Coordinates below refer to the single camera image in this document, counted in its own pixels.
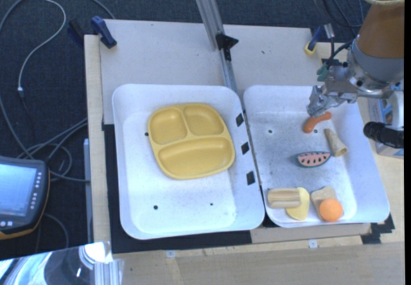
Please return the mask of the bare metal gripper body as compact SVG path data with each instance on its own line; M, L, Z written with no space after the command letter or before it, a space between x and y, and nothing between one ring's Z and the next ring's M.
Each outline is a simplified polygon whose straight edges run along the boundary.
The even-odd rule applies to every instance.
M353 103L359 97L385 98L395 82L377 78L360 66L331 66L322 86L322 102Z

